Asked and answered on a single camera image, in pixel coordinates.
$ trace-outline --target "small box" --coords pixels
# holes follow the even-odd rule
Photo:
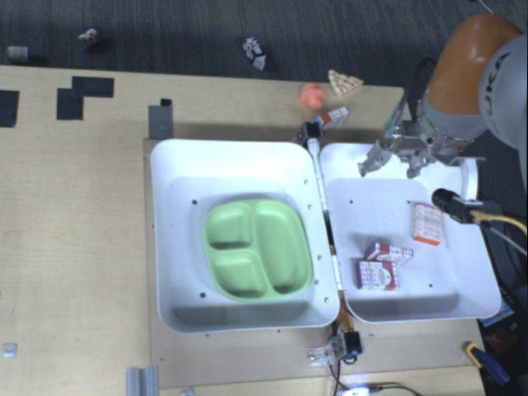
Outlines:
[[[425,204],[414,206],[412,237],[419,242],[437,246],[440,244],[442,213],[436,207]]]
[[[395,247],[387,243],[374,242],[365,251],[365,259],[368,261],[393,262],[402,266],[413,259],[414,252],[407,247]]]
[[[398,270],[393,262],[359,261],[356,273],[360,289],[394,290],[399,287]]]

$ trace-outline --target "triangular object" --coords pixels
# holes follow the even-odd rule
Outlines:
[[[328,71],[328,79],[330,80],[333,91],[337,96],[342,96],[363,84],[361,79],[354,78],[353,76],[347,76],[343,73],[338,73],[335,70]]]

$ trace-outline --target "table surface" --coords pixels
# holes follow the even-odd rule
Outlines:
[[[83,121],[56,120],[57,88],[71,87],[72,76],[114,78],[114,97],[85,98]],[[0,343],[18,344],[16,357],[0,358],[3,394],[125,394],[127,368],[157,363],[149,338],[145,237],[148,106],[172,99],[181,138],[290,140],[317,114],[298,103],[301,86],[0,66],[0,90],[20,92],[16,127],[0,129]],[[325,109],[351,112],[328,140],[372,142],[402,95],[397,88],[364,86],[334,97],[328,84],[323,87]],[[466,341],[482,345],[474,320],[355,325],[365,354],[344,369],[345,383],[398,381],[428,395],[484,394],[461,350]],[[264,336],[265,342],[304,352],[295,330],[284,331],[279,342],[276,335]],[[229,357],[233,339],[248,335],[211,337],[213,348]],[[326,370],[303,366],[290,375],[295,378],[278,379],[281,360],[263,353],[249,361],[270,371],[262,381],[226,384],[222,357],[204,362],[215,358],[204,344],[185,354],[190,378],[180,385],[200,384],[198,396],[332,394]],[[160,381],[166,374],[160,370]],[[236,381],[248,380],[251,375],[239,374]]]

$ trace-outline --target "green plate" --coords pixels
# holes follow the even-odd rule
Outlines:
[[[276,200],[214,207],[205,219],[205,250],[214,283],[237,301],[283,298],[300,292],[312,279],[300,218]]]

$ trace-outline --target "black tape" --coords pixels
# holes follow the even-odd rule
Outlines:
[[[0,91],[0,128],[15,127],[19,95],[19,91]]]
[[[57,89],[57,120],[82,120],[83,98],[74,95],[72,89]]]
[[[74,76],[72,78],[73,95],[76,97],[114,96],[114,78],[90,78]]]

